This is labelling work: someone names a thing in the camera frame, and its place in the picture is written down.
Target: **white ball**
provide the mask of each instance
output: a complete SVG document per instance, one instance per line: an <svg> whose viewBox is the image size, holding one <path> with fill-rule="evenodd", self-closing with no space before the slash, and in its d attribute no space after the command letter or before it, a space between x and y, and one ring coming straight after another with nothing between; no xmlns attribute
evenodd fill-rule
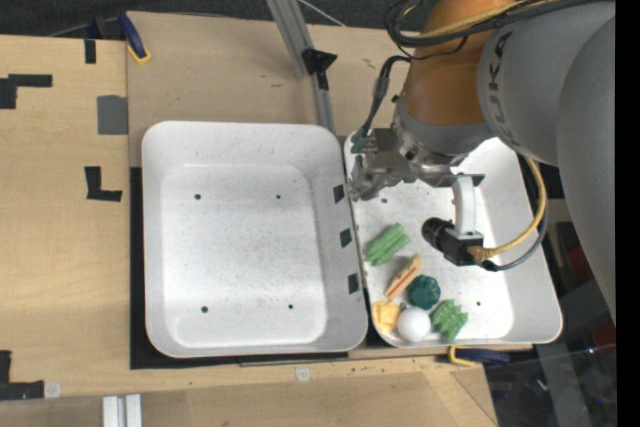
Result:
<svg viewBox="0 0 640 427"><path fill-rule="evenodd" d="M407 308L398 318L397 329L407 342L421 342L431 331L431 319L422 308Z"/></svg>

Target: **wooden table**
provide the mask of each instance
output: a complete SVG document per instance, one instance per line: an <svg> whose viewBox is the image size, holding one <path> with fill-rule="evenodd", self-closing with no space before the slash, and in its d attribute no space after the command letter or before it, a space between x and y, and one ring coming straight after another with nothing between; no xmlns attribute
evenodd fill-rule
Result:
<svg viewBox="0 0 640 427"><path fill-rule="evenodd" d="M293 73L275 24L130 17L153 55L146 67L120 41L96 41L96 62L87 63L81 39L0 36L0 78L53 76L51 88L19 87L16 108L0 109L0 349L13 352L11 380L57 382L65 397L291 385L299 364L129 368L129 169L140 165L144 130L162 119L315 121L310 86ZM328 76L337 132L346 135L365 119L373 80L395 47L377 30L310 31L317 48L339 55ZM187 40L191 50L180 45ZM401 88L400 68L390 95ZM98 131L98 98L110 95L129 100L128 135ZM380 124L390 116L385 105ZM102 188L122 191L120 201L87 199L87 166L101 168ZM363 346L347 360L305 366L313 382L347 386L343 394L350 380L366 389L355 379L371 378L373 390L420 374L424 397L435 393L457 424L493 425L482 371L474 399L455 378L458 367L433 356L440 352Z"/></svg>

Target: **empty white tray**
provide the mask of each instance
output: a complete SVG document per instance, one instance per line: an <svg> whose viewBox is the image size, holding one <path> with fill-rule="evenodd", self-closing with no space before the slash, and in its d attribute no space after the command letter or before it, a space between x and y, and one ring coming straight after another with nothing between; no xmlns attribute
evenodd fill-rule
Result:
<svg viewBox="0 0 640 427"><path fill-rule="evenodd" d="M342 152L314 125L142 141L146 328L172 357L346 351L367 329Z"/></svg>
<svg viewBox="0 0 640 427"><path fill-rule="evenodd" d="M344 152L350 171L355 156L350 153L349 140L350 137ZM516 154L499 139L482 143L456 172L486 175L476 188L476 229L484 234L485 246L505 243L529 225L531 207ZM395 274L411 256L419 253L424 261L422 274L436 278L441 299L455 299L469 313L456 338L457 344L547 343L557 338L562 330L562 314L542 249L513 269L488 272L477 266L455 266L422 238L422 224L428 218L455 221L452 200L450 188L435 189L416 181L386 188L378 198L353 203L357 238L363 250L396 222L404 226L411 239L385 265L374 267L364 262L370 301L386 300L384 291ZM493 260L496 263L515 260L534 240L535 235L531 235L521 246ZM407 304L407 292L395 302ZM403 348L447 345L437 332L419 343L403 340L396 331L380 332L380 336Z"/></svg>

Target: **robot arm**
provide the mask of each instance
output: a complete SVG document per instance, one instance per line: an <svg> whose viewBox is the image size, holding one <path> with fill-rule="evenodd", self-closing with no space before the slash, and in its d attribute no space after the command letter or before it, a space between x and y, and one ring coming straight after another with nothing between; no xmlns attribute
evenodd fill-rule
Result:
<svg viewBox="0 0 640 427"><path fill-rule="evenodd" d="M615 321L615 0L438 0L420 35L402 33L404 16L427 1L389 12L391 38L416 51L391 127L370 131L370 116L353 138L361 155L352 199L416 179L451 187L451 168L497 136L530 162L559 168ZM425 223L423 235L445 254L460 251L454 263L482 260L478 240L456 235L455 224Z"/></svg>

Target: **blue clamp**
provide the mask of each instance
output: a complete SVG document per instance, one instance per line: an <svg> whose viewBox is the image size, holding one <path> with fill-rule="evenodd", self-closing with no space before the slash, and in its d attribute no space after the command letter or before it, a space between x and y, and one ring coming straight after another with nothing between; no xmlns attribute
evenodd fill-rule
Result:
<svg viewBox="0 0 640 427"><path fill-rule="evenodd" d="M140 34L138 34L133 22L123 13L117 16L117 20L120 29L122 29L122 32L127 38L127 50L129 50L131 57L133 57L134 61L138 64L148 62L149 59L151 59L151 54L142 43L142 38L140 38Z"/></svg>

